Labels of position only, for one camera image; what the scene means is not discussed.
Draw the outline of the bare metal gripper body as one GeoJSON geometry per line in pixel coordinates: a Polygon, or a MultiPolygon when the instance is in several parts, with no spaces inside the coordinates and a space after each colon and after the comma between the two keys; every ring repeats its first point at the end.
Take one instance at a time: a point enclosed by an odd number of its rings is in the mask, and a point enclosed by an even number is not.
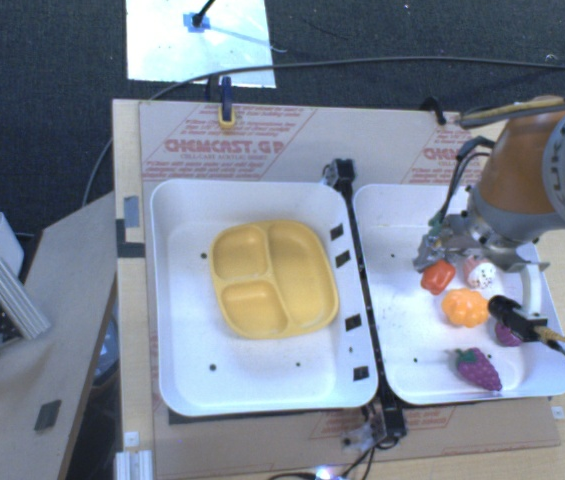
{"type": "Polygon", "coordinates": [[[540,271],[548,263],[524,259],[518,252],[522,243],[499,235],[476,212],[462,211],[444,217],[437,213],[430,220],[430,256],[449,262],[468,258],[487,259],[505,273],[520,272],[528,265],[540,271]]]}

